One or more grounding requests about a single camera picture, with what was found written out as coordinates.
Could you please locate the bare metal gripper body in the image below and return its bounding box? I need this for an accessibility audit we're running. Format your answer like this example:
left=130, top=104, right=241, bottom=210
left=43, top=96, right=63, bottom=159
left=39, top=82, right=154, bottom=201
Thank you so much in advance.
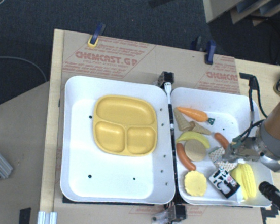
left=227, top=135, right=280, bottom=167

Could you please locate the checkered beige wafer packet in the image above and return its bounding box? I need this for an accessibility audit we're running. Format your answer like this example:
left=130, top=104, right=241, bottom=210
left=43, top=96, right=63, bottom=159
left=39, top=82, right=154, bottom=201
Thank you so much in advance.
left=206, top=145, right=240, bottom=173

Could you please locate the short orange sausage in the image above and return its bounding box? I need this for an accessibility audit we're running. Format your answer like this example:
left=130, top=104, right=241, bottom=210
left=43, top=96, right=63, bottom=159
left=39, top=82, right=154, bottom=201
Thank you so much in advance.
left=212, top=132, right=231, bottom=150

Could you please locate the yellow corn cob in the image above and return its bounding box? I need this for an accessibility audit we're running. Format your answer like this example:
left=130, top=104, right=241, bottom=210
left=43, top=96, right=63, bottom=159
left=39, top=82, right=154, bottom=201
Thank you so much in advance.
left=227, top=161, right=261, bottom=202

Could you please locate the black and white carton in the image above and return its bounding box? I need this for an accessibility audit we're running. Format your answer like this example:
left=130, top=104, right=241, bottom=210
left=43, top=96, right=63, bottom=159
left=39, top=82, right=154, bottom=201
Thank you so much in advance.
left=206, top=165, right=243, bottom=200

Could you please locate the beige round biscuit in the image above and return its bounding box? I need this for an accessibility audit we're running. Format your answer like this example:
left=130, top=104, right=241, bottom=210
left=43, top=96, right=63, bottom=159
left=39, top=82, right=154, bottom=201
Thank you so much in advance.
left=182, top=139, right=208, bottom=163

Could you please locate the beige waffle cone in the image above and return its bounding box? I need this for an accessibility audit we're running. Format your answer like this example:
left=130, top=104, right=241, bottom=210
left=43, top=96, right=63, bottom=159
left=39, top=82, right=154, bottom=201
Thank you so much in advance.
left=170, top=107, right=195, bottom=133
left=188, top=120, right=214, bottom=137

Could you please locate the yellow banana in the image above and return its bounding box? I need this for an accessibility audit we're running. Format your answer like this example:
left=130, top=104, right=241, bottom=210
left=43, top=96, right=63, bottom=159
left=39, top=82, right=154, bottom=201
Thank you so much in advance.
left=175, top=129, right=212, bottom=150

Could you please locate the long orange sausage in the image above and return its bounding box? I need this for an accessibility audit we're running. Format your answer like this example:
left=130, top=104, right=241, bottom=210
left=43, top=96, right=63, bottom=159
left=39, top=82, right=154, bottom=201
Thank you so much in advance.
left=172, top=142, right=200, bottom=172

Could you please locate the yellow scalloped round biscuit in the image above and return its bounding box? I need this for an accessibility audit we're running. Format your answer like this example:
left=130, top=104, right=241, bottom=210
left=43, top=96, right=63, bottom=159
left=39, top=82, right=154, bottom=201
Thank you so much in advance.
left=182, top=169, right=210, bottom=199

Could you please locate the white plastic tray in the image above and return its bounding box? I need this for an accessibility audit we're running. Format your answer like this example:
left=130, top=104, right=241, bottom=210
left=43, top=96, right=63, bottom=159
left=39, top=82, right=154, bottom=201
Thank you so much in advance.
left=156, top=85, right=280, bottom=216
left=50, top=73, right=189, bottom=215

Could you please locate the orange carrot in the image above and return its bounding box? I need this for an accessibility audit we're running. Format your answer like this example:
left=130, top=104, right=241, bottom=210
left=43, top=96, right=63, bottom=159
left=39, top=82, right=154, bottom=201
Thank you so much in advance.
left=175, top=106, right=217, bottom=126

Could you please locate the thin black and white rod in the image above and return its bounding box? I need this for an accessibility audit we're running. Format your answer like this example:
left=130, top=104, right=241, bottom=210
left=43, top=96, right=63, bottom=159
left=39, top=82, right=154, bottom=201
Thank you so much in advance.
left=149, top=82, right=194, bottom=206

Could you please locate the yellow divided plate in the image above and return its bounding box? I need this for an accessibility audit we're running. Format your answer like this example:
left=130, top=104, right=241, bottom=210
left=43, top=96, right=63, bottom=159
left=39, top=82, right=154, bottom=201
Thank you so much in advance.
left=88, top=92, right=163, bottom=161

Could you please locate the brown cardboard board red print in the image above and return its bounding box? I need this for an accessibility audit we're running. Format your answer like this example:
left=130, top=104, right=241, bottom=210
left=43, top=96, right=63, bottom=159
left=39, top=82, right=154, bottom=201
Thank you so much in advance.
left=38, top=30, right=280, bottom=224

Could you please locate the black cylinder on white bracket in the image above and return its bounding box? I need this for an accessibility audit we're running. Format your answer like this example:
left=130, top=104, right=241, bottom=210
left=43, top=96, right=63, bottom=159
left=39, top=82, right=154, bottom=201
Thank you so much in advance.
left=254, top=154, right=280, bottom=211

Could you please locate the black block with thin wires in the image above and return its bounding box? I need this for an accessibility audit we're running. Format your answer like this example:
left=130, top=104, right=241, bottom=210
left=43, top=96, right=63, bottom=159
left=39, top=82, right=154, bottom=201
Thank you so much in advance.
left=158, top=70, right=176, bottom=90
left=151, top=200, right=189, bottom=224

